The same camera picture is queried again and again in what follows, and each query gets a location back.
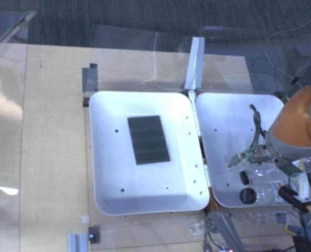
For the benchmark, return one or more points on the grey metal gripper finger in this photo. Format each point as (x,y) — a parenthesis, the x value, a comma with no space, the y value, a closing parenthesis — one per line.
(234,162)
(244,161)

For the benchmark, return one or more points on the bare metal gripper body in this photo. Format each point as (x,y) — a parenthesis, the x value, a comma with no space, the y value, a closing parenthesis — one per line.
(261,155)

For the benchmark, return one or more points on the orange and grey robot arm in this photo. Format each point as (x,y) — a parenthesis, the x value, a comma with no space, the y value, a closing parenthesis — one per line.
(294,119)

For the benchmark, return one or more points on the clear bottle with black cap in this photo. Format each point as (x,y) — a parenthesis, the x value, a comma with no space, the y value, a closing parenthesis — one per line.
(265,193)
(245,177)

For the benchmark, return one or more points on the white plastic tray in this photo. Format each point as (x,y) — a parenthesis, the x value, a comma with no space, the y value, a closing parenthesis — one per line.
(150,188)
(223,119)

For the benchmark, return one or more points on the black ribbed rectangular pad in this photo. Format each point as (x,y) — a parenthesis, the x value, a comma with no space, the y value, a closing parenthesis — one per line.
(148,140)

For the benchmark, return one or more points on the black cylinder on white bracket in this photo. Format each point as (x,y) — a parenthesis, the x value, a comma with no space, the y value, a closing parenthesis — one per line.
(300,190)

